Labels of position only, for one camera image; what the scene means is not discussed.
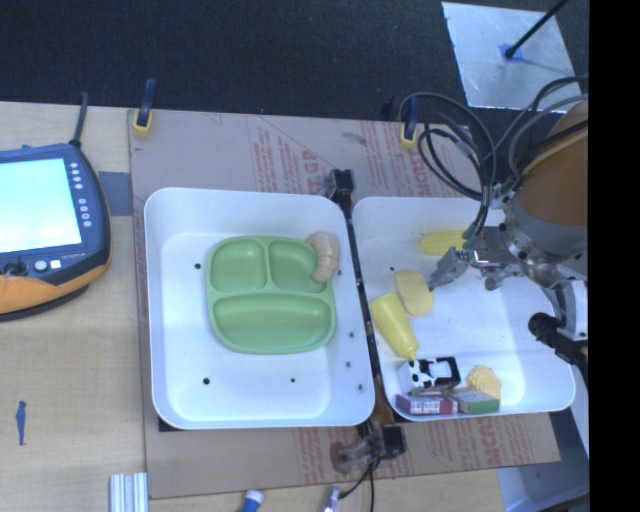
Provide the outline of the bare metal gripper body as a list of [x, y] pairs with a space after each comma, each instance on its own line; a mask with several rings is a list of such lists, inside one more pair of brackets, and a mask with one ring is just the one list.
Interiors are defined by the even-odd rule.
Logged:
[[545, 252], [522, 230], [507, 224], [485, 227], [470, 249], [469, 263], [480, 271], [487, 267], [518, 264], [526, 277], [543, 289], [556, 284], [556, 257]]

